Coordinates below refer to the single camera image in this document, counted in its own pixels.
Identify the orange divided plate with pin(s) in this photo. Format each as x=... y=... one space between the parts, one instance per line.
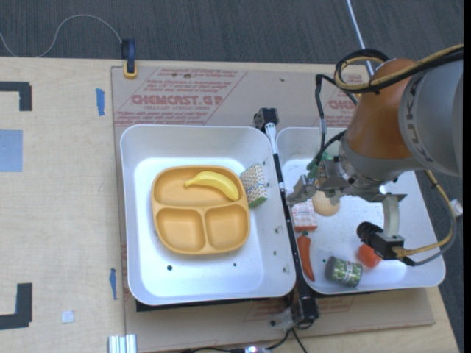
x=184 y=230

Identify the yellow and green patterned carton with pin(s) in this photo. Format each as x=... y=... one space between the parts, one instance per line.
x=254 y=184

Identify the brown cardboard board, red print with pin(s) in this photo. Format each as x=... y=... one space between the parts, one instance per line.
x=176 y=98

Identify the orange and white carton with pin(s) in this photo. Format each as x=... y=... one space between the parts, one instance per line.
x=304 y=217

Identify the green can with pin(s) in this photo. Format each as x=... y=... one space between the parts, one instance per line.
x=344 y=271

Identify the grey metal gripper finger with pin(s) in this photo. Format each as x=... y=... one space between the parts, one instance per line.
x=301 y=190
x=334 y=196

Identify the black cylinder on white bracket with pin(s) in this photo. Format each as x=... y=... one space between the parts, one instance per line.
x=380 y=241

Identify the thin black and white rod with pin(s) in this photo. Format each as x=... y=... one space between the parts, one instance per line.
x=279 y=175

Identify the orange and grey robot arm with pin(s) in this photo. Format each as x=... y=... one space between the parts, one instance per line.
x=382 y=123

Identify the yellow banana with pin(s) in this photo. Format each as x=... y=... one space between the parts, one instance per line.
x=217 y=182

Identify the white plastic tray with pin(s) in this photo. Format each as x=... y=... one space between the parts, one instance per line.
x=342 y=234
x=221 y=270

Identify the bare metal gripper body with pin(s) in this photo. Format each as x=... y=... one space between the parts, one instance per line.
x=353 y=182

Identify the orange carrot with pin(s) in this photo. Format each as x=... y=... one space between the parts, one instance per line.
x=305 y=254

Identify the tan round biscuit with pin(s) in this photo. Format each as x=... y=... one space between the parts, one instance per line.
x=325 y=206

